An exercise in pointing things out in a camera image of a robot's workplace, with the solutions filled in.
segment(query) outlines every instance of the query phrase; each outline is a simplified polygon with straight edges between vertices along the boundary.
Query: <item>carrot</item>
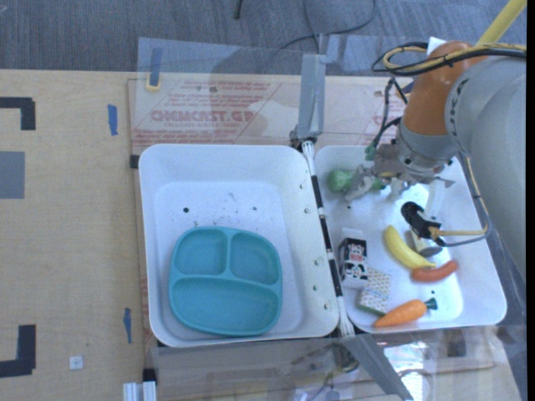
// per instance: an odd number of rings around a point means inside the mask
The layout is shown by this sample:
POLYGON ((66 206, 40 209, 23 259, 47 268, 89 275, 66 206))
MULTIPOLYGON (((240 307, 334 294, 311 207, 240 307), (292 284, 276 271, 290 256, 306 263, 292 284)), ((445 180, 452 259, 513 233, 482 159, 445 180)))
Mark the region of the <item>carrot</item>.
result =
POLYGON ((450 276, 459 267, 455 260, 449 260, 444 265, 436 268, 419 267, 410 273, 410 277, 418 282, 435 282, 450 276))
POLYGON ((391 327, 405 322, 415 321, 423 317, 427 309, 437 309, 434 298, 429 299, 427 302, 418 299, 410 300, 388 311, 374 322, 374 327, 391 327))

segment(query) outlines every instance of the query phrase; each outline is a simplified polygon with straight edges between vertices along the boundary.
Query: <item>red sausage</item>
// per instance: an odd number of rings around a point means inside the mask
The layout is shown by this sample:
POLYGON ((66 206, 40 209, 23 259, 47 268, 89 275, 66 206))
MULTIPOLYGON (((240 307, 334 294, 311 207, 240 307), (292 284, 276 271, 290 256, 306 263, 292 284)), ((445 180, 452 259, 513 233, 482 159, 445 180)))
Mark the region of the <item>red sausage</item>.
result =
POLYGON ((449 260, 440 267, 420 267, 410 273, 410 277, 418 282, 436 282, 450 276, 459 267, 456 260, 449 260))

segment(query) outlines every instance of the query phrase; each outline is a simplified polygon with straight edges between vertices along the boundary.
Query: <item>banana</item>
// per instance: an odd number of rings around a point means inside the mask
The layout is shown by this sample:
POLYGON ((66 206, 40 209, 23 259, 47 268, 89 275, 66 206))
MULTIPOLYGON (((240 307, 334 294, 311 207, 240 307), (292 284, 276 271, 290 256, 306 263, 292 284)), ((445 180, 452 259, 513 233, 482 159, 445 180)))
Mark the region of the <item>banana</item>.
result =
POLYGON ((412 250, 401 238, 400 233, 389 225, 385 230, 385 240, 390 252, 410 269, 419 267, 435 267, 436 264, 426 260, 423 256, 412 250))

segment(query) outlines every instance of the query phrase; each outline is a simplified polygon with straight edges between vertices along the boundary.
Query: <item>teal plate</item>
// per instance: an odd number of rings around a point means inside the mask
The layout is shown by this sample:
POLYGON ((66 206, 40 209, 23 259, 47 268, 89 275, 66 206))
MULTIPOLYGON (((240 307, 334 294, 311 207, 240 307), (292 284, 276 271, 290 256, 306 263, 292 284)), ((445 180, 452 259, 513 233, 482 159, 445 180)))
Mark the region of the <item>teal plate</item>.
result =
POLYGON ((196 227, 175 244, 169 300, 175 317, 202 332, 257 336, 277 322, 283 299, 280 258, 263 236, 196 227))

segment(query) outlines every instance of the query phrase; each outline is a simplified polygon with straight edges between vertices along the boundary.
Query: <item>table surface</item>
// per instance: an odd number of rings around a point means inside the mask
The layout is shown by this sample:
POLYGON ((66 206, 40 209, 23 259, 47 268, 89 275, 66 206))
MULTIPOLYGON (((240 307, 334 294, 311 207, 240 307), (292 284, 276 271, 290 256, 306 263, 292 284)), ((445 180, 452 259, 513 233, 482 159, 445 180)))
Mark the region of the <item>table surface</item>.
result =
MULTIPOLYGON (((0 362, 17 357, 19 326, 37 333, 35 369, 0 378, 0 399, 121 399, 123 383, 142 381, 148 337, 129 117, 129 85, 139 77, 0 72, 0 96, 31 97, 37 123, 21 130, 20 111, 0 109, 0 151, 25 157, 23 199, 0 200, 0 362), (84 366, 71 370, 79 356, 84 366)), ((494 330, 485 329, 491 363, 436 373, 428 399, 520 399, 494 330)))

